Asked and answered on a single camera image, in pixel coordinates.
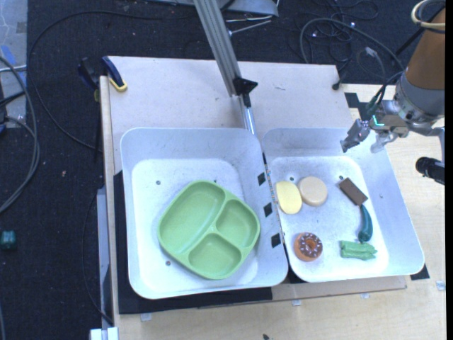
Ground black cylinder on white bracket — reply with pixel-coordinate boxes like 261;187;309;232
415;125;446;186

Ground light green bean pods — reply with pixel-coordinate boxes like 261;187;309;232
339;239;379;261

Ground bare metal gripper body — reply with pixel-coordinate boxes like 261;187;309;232
370;99;445;138

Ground brown rectangular biscuit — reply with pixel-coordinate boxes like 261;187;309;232
338;177;369;206

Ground pale flat board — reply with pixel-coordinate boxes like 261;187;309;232
105;55;408;302

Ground brown doughnut with sprinkles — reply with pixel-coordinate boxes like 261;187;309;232
293;232;324;262

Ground white plastic tray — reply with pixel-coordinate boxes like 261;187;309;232
119;126;289;300
260;127;426;284

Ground pale yellow round biscuit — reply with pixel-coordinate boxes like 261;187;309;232
297;176;329;208

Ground yellow oval toy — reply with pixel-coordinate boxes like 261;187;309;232
275;180;304;215

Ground dark green chili pepper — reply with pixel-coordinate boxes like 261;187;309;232
357;204;374;244

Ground green divided plate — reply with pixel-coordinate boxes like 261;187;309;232
156;179;262;281

